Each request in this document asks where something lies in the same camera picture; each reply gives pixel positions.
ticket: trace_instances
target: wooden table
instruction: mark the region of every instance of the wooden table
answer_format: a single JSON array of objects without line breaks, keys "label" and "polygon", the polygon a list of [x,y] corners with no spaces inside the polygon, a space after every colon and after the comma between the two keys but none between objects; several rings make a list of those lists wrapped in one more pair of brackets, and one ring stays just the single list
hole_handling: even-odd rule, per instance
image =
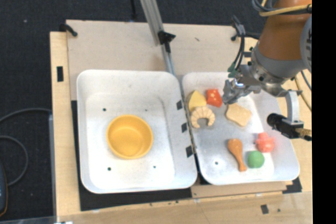
[{"label": "wooden table", "polygon": [[[153,202],[99,210],[81,211],[71,100],[76,98],[76,75],[88,67],[110,69],[164,70],[159,48],[154,46],[147,24],[90,22],[69,20],[67,23],[79,33],[73,37],[65,32],[50,33],[52,76],[52,105],[54,115],[54,153],[56,182],[56,214],[58,221],[74,223],[312,223],[312,153],[311,143],[292,140],[300,163],[302,192],[283,194],[292,182],[240,184],[230,186],[192,186],[193,197],[179,201]],[[234,29],[229,26],[201,26],[165,24],[165,30],[175,34],[172,58],[178,76],[190,71],[223,72],[234,59],[239,40],[232,42]],[[246,48],[255,45],[248,39]],[[83,51],[94,47],[96,52]],[[142,54],[142,61],[120,62],[120,55],[128,57],[128,50]],[[108,66],[113,58],[116,66]],[[305,72],[309,80],[311,75]],[[299,83],[306,99],[311,92],[302,77]],[[296,89],[294,81],[285,84]],[[286,102],[279,99],[286,116]],[[311,112],[300,98],[300,118],[311,128]]]}]

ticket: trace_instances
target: red toy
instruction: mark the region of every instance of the red toy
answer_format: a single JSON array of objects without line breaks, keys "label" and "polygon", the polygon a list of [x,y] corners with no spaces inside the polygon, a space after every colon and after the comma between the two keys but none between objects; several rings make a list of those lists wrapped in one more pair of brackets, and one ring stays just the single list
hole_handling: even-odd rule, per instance
[{"label": "red toy", "polygon": [[260,152],[271,152],[274,148],[274,137],[269,137],[266,132],[259,133],[256,145]]},{"label": "red toy", "polygon": [[217,89],[210,89],[206,91],[206,103],[218,108],[221,107],[223,101]]}]

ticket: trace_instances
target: croissant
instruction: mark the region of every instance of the croissant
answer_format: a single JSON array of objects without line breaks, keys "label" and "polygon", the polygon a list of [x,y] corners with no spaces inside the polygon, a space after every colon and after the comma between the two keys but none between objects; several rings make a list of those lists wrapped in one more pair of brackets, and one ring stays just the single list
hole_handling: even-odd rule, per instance
[{"label": "croissant", "polygon": [[200,128],[200,125],[197,123],[198,119],[208,119],[207,125],[211,126],[215,122],[215,114],[212,112],[210,108],[207,106],[198,106],[196,107],[193,112],[191,113],[190,121],[191,125],[194,128]]}]

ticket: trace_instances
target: white tray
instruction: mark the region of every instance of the white tray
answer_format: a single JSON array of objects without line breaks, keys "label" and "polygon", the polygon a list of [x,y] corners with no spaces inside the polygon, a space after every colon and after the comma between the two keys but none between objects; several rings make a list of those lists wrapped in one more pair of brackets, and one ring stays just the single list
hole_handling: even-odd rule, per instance
[{"label": "white tray", "polygon": [[[197,178],[178,80],[167,72],[86,70],[77,78],[80,175],[93,193],[188,188]],[[111,120],[134,114],[154,142],[144,157],[124,160],[106,143]]]},{"label": "white tray", "polygon": [[[207,89],[217,88],[223,95],[228,73],[193,72],[183,77],[182,85],[187,97],[194,90],[206,95]],[[252,182],[271,182],[293,180],[299,175],[299,163],[290,139],[272,130],[267,124],[271,113],[281,114],[276,98],[266,92],[250,94],[238,100],[238,104],[249,109],[252,117],[245,127],[225,117],[226,105],[220,108],[208,105],[215,113],[213,126],[206,126],[205,119],[200,119],[199,129],[192,128],[194,144],[199,161],[200,172],[213,185],[241,184]],[[239,138],[243,143],[243,158],[247,166],[247,156],[256,150],[254,144],[257,134],[267,132],[275,138],[275,148],[271,153],[264,153],[265,163],[261,168],[238,170],[234,156],[228,151],[226,143],[230,138]]]}]

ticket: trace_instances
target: black backdrop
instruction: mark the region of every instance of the black backdrop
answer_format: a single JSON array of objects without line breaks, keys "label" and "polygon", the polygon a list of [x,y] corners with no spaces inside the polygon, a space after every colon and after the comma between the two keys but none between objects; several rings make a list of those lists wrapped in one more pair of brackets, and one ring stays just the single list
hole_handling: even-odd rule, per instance
[{"label": "black backdrop", "polygon": [[[136,21],[145,18],[135,0]],[[158,0],[164,23],[229,25],[234,14],[247,31],[261,32],[264,19],[251,0]],[[130,0],[0,0],[0,117],[24,108],[51,109],[49,32],[66,19],[129,21]],[[29,166],[9,188],[8,211],[0,220],[51,216],[48,114],[29,112],[0,122],[0,135],[19,139]],[[8,180],[23,168],[24,154],[0,140]]]}]

